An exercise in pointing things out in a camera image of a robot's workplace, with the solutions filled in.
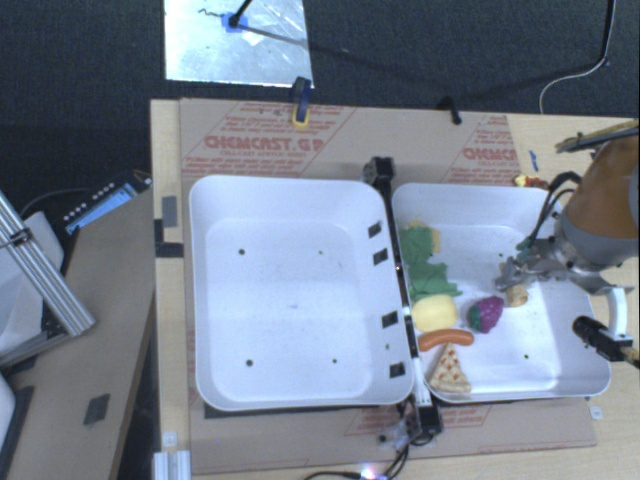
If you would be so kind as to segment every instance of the cardboard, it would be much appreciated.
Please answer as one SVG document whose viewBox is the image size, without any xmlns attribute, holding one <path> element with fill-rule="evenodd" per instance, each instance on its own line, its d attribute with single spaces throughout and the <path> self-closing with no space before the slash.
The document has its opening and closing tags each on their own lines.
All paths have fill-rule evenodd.
<svg viewBox="0 0 640 480">
<path fill-rule="evenodd" d="M 290 124 L 281 103 L 180 103 L 184 243 L 188 193 L 208 174 L 359 179 L 373 156 L 392 156 L 394 185 L 414 182 L 511 185 L 519 171 L 506 116 L 312 106 L 309 126 Z M 192 472 L 198 474 L 390 460 L 380 435 L 395 407 L 262 413 L 207 409 L 194 382 L 191 255 L 185 246 L 185 303 Z M 596 444 L 583 399 L 445 407 L 445 431 L 412 458 L 584 447 Z"/>
</svg>

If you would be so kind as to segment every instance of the blue mark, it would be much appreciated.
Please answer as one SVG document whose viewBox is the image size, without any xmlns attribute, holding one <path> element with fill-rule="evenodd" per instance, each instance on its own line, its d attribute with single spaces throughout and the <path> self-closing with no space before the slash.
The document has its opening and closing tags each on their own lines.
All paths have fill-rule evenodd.
<svg viewBox="0 0 640 480">
<path fill-rule="evenodd" d="M 533 152 L 532 149 L 529 150 L 529 156 L 531 157 L 531 165 L 533 165 L 533 170 L 538 172 L 538 162 L 537 159 L 538 157 L 536 156 L 536 154 Z"/>
</svg>

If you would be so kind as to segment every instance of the yellow toy food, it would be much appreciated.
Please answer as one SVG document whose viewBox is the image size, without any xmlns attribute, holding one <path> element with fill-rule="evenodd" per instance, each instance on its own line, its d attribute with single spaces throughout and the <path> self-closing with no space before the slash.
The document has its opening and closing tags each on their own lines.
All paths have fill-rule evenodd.
<svg viewBox="0 0 640 480">
<path fill-rule="evenodd" d="M 458 321 L 458 310 L 451 295 L 438 294 L 416 302 L 411 316 L 419 331 L 432 332 L 453 326 Z"/>
</svg>

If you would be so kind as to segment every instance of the toy pizza slice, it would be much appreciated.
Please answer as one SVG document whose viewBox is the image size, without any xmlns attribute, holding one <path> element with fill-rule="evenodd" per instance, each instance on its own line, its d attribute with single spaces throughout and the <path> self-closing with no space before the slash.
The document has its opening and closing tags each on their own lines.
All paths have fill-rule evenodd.
<svg viewBox="0 0 640 480">
<path fill-rule="evenodd" d="M 447 343 L 444 346 L 438 364 L 429 379 L 429 386 L 450 393 L 469 393 L 471 391 L 471 384 L 460 368 L 460 361 L 455 348 L 453 348 L 453 343 Z"/>
</svg>

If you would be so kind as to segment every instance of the blue clamp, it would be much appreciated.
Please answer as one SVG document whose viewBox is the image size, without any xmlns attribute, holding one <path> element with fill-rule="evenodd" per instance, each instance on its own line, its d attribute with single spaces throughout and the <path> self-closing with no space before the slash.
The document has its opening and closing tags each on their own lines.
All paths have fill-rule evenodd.
<svg viewBox="0 0 640 480">
<path fill-rule="evenodd" d="M 291 122 L 296 128 L 305 128 L 309 124 L 309 100 L 311 99 L 311 80 L 299 76 L 291 87 L 291 101 L 294 103 Z"/>
<path fill-rule="evenodd" d="M 238 21 L 238 26 L 237 27 L 232 27 L 229 24 L 229 18 L 231 18 L 232 16 L 234 16 L 235 13 L 233 12 L 227 12 L 225 14 L 223 14 L 222 16 L 220 16 L 220 18 L 222 18 L 222 26 L 224 27 L 224 29 L 227 32 L 230 33 L 238 33 L 238 32 L 242 32 L 242 28 L 243 27 L 248 27 L 249 26 L 249 20 L 247 19 L 247 17 L 242 14 L 240 15 L 240 21 Z"/>
</svg>

